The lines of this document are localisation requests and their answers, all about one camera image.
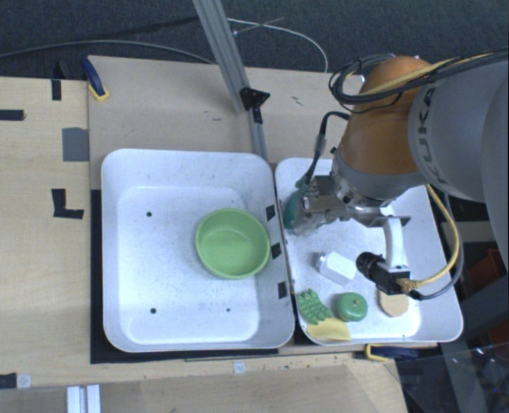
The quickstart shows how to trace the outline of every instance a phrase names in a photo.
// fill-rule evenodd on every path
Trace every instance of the green bowl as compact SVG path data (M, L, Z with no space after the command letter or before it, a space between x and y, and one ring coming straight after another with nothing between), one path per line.
M259 272L270 258L270 237L251 214L221 208L196 228L196 252L202 265L224 279L244 279Z

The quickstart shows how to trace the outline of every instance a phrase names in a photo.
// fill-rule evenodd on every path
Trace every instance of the green sponge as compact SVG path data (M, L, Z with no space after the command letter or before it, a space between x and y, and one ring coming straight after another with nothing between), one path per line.
M319 295L312 289L296 294L296 304L300 314L310 324L332 318L331 310L321 303Z
M282 214L282 224L287 230L292 230L292 223L295 220L296 208L298 207L298 202L301 200L302 196L306 194L308 184L306 183L306 177L303 176L295 186L298 188L294 193L290 195L287 199L287 203L284 207L284 211Z

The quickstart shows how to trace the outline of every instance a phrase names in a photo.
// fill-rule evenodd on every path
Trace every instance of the white container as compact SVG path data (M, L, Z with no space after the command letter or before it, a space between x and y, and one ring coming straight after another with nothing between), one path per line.
M295 183L306 173L311 159L291 158L281 161L276 168L277 198L284 207L286 199L295 191ZM331 160L319 160L315 175L328 175ZM385 215L411 216L403 227L404 263L415 280L435 274L445 264L444 251L424 187L411 188L391 206L383 209ZM375 284L358 273L344 286L329 280L313 265L321 252L337 252L353 262L364 251L386 255L384 230L366 228L355 220L336 221L321 226L308 237L295 236L284 230L290 273L296 293L313 289L336 315L334 306L341 293L356 292L367 300L368 313L363 321L349 322L349 342L326 342L310 338L321 345L366 343L428 343L450 342L462 332L462 313L455 290L425 301L409 299L407 312L400 317L388 316L379 306ZM419 290L429 294L441 289L450 280L449 275ZM307 322L300 317L306 335Z
M196 254L198 223L223 207L253 214L268 231L272 255L252 277L215 277ZM102 164L102 254L104 330L121 350L278 348L292 336L273 175L258 156L110 153Z
M338 252L321 253L317 268L327 279L345 286L356 276L356 263Z

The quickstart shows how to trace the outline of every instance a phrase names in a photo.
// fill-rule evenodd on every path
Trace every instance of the yellow sponge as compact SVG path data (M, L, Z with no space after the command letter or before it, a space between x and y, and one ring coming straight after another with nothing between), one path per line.
M335 317L319 321L317 324L308 324L307 334L320 340L349 341L351 339L346 323Z

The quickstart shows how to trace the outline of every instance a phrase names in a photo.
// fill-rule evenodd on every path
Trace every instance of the metal rod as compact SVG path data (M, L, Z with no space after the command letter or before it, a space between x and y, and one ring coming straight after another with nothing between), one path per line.
M235 39L227 23L221 0L193 0L193 4L204 28L208 43L212 48L216 63L220 67L221 75L229 90L233 105L238 112L245 112L239 92L244 87L250 87L250 84ZM248 110L247 114L253 150L260 157L267 160L262 124L254 120L254 114L251 110Z

